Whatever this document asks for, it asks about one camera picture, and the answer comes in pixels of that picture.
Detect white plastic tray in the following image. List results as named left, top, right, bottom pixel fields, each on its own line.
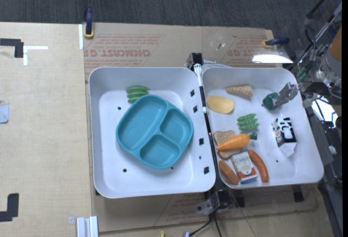
left=88, top=66, right=217, bottom=199
left=201, top=66, right=325, bottom=190

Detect green broccoli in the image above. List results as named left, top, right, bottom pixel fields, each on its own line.
left=262, top=92, right=279, bottom=110

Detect black block with thin wires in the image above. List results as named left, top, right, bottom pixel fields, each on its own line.
left=187, top=52, right=204, bottom=70
left=195, top=189, right=232, bottom=215

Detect thin black and white rod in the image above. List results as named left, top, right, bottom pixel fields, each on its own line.
left=194, top=63, right=220, bottom=191

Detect brown bread slice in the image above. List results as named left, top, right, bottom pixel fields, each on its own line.
left=213, top=130, right=243, bottom=160

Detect yellow potato slice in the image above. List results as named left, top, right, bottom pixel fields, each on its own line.
left=206, top=95, right=235, bottom=115

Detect white and orange food carton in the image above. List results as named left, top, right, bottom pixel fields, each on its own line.
left=230, top=151, right=259, bottom=185

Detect orange sausage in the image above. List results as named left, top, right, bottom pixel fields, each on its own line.
left=247, top=149, right=270, bottom=183
left=218, top=159, right=241, bottom=186

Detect black and white milk carton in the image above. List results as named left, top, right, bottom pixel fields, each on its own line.
left=271, top=116, right=298, bottom=158

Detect orange carrot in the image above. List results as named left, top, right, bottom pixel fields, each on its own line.
left=215, top=132, right=258, bottom=152

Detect brown cardboard board red print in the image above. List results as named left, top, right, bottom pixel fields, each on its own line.
left=82, top=22, right=319, bottom=234

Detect green pea pods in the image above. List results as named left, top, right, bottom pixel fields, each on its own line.
left=125, top=85, right=150, bottom=104
left=236, top=113, right=260, bottom=132

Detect blue divided plate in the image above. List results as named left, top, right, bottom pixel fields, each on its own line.
left=115, top=94, right=195, bottom=170

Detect tan waffle cone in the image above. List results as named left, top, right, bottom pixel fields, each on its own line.
left=225, top=84, right=253, bottom=99

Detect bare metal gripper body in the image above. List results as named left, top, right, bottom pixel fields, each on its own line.
left=298, top=66, right=343, bottom=95

